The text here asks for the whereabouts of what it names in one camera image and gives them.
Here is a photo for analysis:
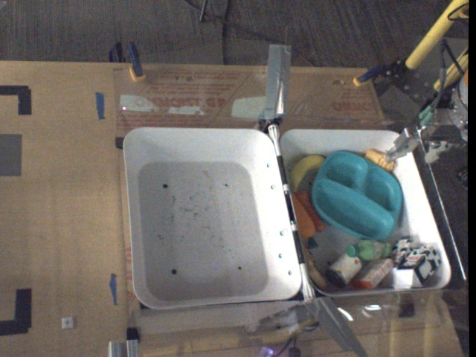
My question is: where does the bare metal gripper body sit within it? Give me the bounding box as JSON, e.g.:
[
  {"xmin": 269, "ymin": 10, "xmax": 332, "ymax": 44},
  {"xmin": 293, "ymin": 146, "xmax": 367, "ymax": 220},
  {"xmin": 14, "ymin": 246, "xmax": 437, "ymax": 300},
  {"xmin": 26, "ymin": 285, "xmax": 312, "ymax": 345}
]
[{"xmin": 418, "ymin": 97, "xmax": 469, "ymax": 144}]

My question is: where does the white plastic tray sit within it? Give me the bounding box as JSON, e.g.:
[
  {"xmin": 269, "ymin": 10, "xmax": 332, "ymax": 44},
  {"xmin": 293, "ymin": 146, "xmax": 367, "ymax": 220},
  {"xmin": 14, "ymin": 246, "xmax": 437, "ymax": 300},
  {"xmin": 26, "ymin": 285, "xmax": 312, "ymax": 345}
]
[
  {"xmin": 278, "ymin": 128, "xmax": 453, "ymax": 298},
  {"xmin": 122, "ymin": 126, "xmax": 303, "ymax": 311}
]

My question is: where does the teal divided plate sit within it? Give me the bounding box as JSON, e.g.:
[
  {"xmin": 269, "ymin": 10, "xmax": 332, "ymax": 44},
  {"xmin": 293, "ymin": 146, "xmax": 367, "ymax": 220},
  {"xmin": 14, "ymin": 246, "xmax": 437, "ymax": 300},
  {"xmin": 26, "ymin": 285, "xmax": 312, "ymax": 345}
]
[{"xmin": 311, "ymin": 149, "xmax": 405, "ymax": 242}]

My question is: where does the yellow banana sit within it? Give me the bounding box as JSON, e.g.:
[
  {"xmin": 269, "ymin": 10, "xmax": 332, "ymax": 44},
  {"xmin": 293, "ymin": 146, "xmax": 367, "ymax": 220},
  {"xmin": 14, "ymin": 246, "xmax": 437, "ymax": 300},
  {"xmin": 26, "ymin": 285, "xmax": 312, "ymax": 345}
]
[{"xmin": 289, "ymin": 154, "xmax": 327, "ymax": 193}]

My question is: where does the green bottle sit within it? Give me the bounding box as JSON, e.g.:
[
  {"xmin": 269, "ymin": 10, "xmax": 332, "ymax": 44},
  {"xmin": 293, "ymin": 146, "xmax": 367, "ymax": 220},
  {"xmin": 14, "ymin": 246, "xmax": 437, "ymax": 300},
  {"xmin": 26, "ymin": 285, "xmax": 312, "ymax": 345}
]
[{"xmin": 345, "ymin": 239, "xmax": 393, "ymax": 263}]

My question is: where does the red-orange sausage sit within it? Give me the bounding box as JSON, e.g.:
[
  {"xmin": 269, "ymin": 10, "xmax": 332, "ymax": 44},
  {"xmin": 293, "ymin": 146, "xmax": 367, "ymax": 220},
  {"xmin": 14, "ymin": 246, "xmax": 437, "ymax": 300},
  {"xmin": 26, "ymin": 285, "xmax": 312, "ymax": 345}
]
[{"xmin": 296, "ymin": 190, "xmax": 327, "ymax": 234}]

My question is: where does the black and white cow-print carton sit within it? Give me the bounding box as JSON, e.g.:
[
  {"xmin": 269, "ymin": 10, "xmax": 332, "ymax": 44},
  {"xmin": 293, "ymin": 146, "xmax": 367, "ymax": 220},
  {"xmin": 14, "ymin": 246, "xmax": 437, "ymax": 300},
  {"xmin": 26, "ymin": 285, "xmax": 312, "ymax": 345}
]
[{"xmin": 392, "ymin": 238, "xmax": 443, "ymax": 289}]

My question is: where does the orange carrot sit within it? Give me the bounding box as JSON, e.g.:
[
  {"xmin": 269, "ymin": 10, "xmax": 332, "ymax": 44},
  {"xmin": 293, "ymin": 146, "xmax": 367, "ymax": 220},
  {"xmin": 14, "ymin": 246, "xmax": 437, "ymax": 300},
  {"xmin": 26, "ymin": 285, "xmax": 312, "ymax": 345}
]
[{"xmin": 291, "ymin": 193, "xmax": 319, "ymax": 249}]

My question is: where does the thin black and white rod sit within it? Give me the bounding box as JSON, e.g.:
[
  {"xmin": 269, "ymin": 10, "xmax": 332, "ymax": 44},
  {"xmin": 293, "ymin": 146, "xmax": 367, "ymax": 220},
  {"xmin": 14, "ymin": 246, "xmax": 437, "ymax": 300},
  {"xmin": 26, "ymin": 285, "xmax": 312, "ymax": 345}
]
[{"xmin": 266, "ymin": 123, "xmax": 316, "ymax": 300}]

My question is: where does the orange and white carton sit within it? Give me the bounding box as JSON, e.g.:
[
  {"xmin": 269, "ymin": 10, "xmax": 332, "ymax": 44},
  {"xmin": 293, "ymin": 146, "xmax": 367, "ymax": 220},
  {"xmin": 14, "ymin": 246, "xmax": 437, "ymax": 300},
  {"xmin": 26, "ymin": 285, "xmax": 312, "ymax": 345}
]
[{"xmin": 351, "ymin": 257, "xmax": 396, "ymax": 290}]

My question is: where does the white can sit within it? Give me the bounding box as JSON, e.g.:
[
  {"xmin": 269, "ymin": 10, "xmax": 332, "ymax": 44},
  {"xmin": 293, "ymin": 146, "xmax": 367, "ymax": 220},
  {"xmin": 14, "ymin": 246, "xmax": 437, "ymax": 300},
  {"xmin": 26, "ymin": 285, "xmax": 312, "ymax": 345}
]
[{"xmin": 326, "ymin": 253, "xmax": 364, "ymax": 289}]

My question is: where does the brown cardboard board red print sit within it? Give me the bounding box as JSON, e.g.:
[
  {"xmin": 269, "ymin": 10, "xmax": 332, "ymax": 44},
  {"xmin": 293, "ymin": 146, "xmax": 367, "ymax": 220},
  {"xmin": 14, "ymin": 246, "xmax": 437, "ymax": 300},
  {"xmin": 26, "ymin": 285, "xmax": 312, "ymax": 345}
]
[{"xmin": 112, "ymin": 63, "xmax": 464, "ymax": 349}]

